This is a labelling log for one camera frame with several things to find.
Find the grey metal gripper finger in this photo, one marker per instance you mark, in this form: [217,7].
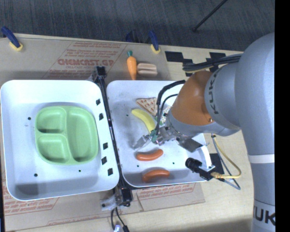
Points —
[142,142]
[189,144]

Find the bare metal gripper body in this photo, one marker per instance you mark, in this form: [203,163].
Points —
[167,136]

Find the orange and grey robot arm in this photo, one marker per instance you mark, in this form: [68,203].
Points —
[251,86]

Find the orange sausage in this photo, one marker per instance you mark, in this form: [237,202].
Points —
[149,155]
[155,175]

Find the white plastic tray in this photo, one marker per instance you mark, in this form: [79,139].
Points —
[19,129]
[125,139]

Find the yellow banana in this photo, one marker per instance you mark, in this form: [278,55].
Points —
[146,121]

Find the white sprinkled doughnut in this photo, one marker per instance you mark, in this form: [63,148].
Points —
[166,110]

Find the thin black rod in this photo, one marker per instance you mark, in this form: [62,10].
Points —
[110,129]

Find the pizza slice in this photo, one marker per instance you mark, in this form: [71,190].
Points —
[148,104]

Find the green divided plate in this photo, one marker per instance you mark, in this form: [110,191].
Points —
[79,134]

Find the tan hot dog bun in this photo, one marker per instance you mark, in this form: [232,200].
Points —
[147,69]

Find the orange carrot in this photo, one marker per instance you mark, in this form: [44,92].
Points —
[132,65]

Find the brown cardboard board, red print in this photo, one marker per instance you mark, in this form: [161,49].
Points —
[50,57]

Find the black cylinder on white bracket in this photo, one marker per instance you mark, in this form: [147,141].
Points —
[195,165]

